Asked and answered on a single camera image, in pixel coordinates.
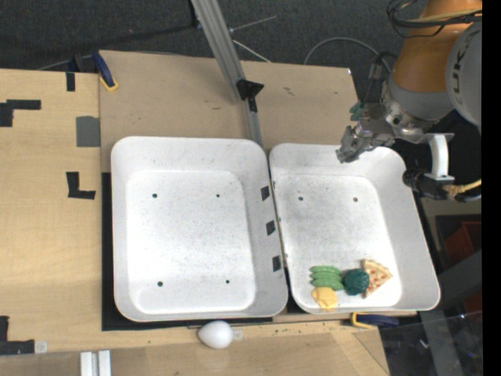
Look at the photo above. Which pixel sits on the white plastic tray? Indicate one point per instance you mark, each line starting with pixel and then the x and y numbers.
pixel 188 229
pixel 336 229

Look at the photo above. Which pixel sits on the dark green broccoli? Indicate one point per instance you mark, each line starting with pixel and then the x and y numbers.
pixel 356 281

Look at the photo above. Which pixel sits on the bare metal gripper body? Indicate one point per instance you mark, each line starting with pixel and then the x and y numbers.
pixel 381 125

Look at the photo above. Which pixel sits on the pale wood board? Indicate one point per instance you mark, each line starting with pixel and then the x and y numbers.
pixel 172 96

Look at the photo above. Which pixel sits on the yellow toy food piece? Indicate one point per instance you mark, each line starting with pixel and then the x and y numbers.
pixel 325 298

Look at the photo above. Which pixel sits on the black cylinder on white bracket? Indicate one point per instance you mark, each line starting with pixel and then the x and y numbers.
pixel 439 159

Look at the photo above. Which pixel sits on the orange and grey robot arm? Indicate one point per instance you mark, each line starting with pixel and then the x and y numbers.
pixel 426 57

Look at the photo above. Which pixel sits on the light green pea pods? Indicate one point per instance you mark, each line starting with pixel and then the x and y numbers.
pixel 325 276

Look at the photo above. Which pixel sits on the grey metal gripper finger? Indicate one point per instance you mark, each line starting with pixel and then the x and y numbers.
pixel 344 143
pixel 358 150

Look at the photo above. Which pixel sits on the pizza slice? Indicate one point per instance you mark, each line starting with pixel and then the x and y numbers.
pixel 376 274

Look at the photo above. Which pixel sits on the white egg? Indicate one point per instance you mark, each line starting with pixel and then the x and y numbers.
pixel 215 334

